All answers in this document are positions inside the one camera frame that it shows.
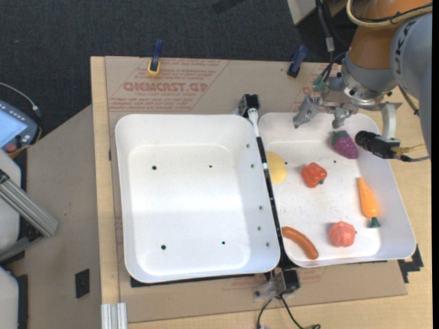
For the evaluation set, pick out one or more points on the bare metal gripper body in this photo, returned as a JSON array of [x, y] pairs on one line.
[[346, 98]]

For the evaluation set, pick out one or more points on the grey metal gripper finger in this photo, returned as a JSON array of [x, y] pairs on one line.
[[339, 118], [303, 113]]

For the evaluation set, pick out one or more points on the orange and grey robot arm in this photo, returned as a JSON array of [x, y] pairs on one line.
[[384, 43]]

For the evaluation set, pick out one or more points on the purple grapes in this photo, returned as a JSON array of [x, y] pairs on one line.
[[344, 145]]

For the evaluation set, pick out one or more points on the yellow lemon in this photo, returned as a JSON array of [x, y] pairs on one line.
[[277, 168]]

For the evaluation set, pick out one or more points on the orange bell pepper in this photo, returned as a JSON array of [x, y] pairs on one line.
[[313, 174]]

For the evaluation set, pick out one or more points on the thin black and white rod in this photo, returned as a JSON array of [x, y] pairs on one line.
[[265, 170]]

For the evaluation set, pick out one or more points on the orange carrot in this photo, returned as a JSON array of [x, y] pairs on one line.
[[367, 199]]

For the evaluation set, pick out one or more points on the white plastic tray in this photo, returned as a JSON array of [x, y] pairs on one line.
[[188, 197], [326, 204]]

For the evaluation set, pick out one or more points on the orange sausage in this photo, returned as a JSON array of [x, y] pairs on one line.
[[302, 241]]

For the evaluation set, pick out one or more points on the brown cardboard board red print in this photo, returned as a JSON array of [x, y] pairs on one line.
[[171, 87]]

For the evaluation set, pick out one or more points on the black cylinder on white bracket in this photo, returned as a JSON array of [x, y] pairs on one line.
[[375, 144]]

